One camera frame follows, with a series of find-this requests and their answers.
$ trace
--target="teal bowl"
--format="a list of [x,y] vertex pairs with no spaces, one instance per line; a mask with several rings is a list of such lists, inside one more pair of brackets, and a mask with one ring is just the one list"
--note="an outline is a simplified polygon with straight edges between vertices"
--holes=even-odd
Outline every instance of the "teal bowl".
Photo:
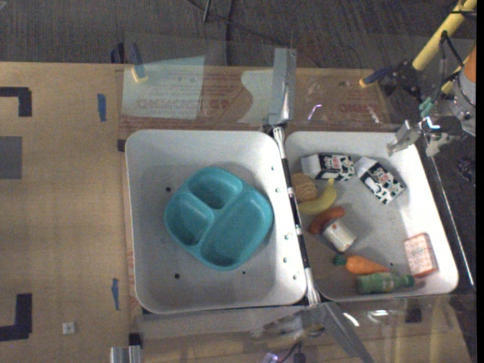
[[195,172],[170,198],[163,221],[175,242],[211,268],[244,264],[270,232],[274,212],[254,187],[219,167]]

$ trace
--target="small white square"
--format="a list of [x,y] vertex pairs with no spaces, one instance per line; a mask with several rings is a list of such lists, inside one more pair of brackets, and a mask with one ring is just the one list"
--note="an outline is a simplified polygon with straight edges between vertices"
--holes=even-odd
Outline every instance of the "small white square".
[[71,321],[70,323],[62,323],[62,334],[70,335],[76,332],[76,323]]

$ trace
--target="toy banana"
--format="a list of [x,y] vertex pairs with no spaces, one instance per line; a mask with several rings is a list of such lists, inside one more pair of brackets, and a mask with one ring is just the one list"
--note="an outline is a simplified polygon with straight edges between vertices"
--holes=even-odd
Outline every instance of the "toy banana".
[[329,209],[337,198],[336,190],[334,189],[334,179],[330,178],[328,186],[323,190],[322,194],[314,200],[302,202],[298,204],[299,212],[305,215],[317,215],[326,209]]

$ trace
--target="gray square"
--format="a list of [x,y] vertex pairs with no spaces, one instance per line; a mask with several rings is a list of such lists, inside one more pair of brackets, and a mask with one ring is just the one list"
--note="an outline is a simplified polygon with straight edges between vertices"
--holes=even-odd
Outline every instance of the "gray square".
[[22,178],[22,138],[0,136],[0,179]]

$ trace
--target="green bottle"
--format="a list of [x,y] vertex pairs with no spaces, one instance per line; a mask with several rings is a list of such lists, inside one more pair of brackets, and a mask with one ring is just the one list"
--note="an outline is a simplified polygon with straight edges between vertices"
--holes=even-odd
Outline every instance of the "green bottle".
[[415,279],[411,275],[393,273],[373,273],[356,277],[356,290],[360,294],[389,293],[399,287],[413,287]]

